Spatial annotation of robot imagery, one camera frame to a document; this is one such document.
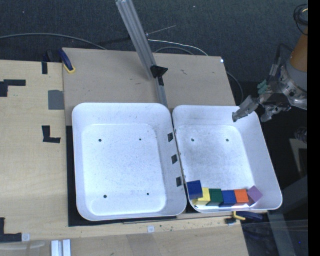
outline white cable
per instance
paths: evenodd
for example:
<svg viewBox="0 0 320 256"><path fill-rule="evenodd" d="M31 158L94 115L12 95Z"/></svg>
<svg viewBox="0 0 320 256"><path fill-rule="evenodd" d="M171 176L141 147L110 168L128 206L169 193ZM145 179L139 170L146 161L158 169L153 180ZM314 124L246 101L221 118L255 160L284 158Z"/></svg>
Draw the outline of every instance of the white cable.
<svg viewBox="0 0 320 256"><path fill-rule="evenodd" d="M161 40L153 40L153 39L148 39L148 41L150 41L150 42L158 42L158 43L166 43L166 44L183 46L183 47L190 47L190 48L193 48L193 49L196 49L196 50L202 52L205 56L209 56L209 55L208 55L207 53L205 53L203 50L201 50L201 49L199 49L199 48L197 48L197 47L191 46L191 45L181 44L181 43L177 43L177 42L168 42L168 41L161 41Z"/></svg>

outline orange cube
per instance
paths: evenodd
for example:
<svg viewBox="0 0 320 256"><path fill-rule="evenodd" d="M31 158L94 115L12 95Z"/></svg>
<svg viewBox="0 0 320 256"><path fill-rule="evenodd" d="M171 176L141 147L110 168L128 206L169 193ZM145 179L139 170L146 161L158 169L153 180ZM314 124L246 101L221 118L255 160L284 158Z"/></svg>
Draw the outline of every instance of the orange cube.
<svg viewBox="0 0 320 256"><path fill-rule="evenodd" d="M243 206L249 203L249 197L246 189L235 189L236 206Z"/></svg>

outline green cube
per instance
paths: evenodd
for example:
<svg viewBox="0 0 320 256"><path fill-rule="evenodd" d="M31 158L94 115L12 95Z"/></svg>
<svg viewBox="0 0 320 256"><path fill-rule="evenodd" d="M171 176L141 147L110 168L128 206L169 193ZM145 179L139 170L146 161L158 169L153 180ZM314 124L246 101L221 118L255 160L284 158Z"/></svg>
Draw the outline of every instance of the green cube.
<svg viewBox="0 0 320 256"><path fill-rule="evenodd" d="M210 202L206 204L206 206L219 206L224 202L224 197L222 196L221 189L209 189L210 193Z"/></svg>

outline bin with colored blocks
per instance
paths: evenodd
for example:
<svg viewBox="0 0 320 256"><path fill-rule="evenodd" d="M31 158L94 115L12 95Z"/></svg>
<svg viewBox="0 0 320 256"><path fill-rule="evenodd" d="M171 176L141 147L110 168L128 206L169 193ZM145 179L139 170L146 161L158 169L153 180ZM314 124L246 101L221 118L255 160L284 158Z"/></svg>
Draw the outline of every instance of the bin with colored blocks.
<svg viewBox="0 0 320 256"><path fill-rule="evenodd" d="M209 188L210 202L206 206L219 206L224 202L222 190L217 188Z"/></svg>
<svg viewBox="0 0 320 256"><path fill-rule="evenodd" d="M237 203L236 194L234 190L222 191L223 203L219 207L232 207Z"/></svg>
<svg viewBox="0 0 320 256"><path fill-rule="evenodd" d="M235 189L236 206L244 206L249 203L249 197L246 189Z"/></svg>
<svg viewBox="0 0 320 256"><path fill-rule="evenodd" d="M203 197L200 197L200 198L192 200L192 203L195 206L205 206L206 204L210 203L209 188L203 187L202 188L202 194L203 194Z"/></svg>
<svg viewBox="0 0 320 256"><path fill-rule="evenodd" d="M249 206L254 205L257 203L264 195L260 192L259 189L257 189L256 186L253 186L247 191L248 198L249 198Z"/></svg>
<svg viewBox="0 0 320 256"><path fill-rule="evenodd" d="M190 200L202 198L202 186L200 180L190 181L186 183Z"/></svg>

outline blue cube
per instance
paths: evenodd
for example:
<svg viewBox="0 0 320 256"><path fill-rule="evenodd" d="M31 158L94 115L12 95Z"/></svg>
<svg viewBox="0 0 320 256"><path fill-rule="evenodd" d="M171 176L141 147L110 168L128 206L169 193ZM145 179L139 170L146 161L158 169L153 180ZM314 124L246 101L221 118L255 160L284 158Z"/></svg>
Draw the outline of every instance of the blue cube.
<svg viewBox="0 0 320 256"><path fill-rule="evenodd" d="M189 193L189 199L198 199L204 196L200 180L195 180L186 183Z"/></svg>
<svg viewBox="0 0 320 256"><path fill-rule="evenodd" d="M223 202L219 207L232 207L237 203L237 198L234 190L222 191Z"/></svg>

